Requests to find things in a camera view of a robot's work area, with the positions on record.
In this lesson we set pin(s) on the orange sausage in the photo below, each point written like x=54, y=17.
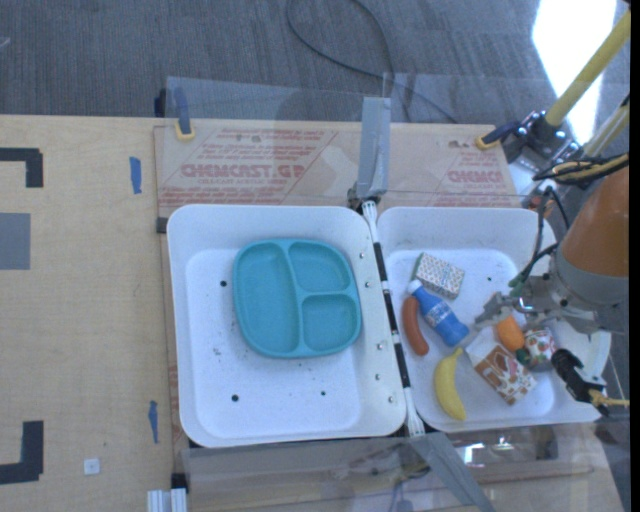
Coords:
x=415, y=327

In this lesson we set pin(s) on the white plastic tray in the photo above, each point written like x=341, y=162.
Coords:
x=480, y=235
x=280, y=390

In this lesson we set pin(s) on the small strawberry print can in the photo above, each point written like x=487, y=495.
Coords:
x=542, y=347

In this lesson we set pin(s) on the black cylinder on white bracket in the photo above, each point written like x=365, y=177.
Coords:
x=575, y=372

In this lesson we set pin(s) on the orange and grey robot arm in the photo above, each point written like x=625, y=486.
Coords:
x=597, y=235

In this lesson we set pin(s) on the blue divided plate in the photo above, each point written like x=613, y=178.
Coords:
x=295, y=300

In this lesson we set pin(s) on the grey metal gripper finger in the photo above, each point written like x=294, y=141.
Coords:
x=486, y=315
x=504, y=301

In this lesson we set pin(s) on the orange carrot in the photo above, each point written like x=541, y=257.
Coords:
x=510, y=332

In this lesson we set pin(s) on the yellow banana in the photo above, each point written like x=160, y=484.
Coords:
x=446, y=387

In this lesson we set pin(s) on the brown cardboard board red print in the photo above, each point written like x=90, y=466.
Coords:
x=280, y=165

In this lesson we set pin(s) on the blue bottle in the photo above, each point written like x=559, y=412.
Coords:
x=442, y=317

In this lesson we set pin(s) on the brown and white carton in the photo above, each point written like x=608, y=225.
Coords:
x=502, y=375

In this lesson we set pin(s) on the white patterned carton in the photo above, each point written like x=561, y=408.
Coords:
x=440, y=275

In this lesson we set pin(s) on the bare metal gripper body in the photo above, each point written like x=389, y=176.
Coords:
x=547, y=300

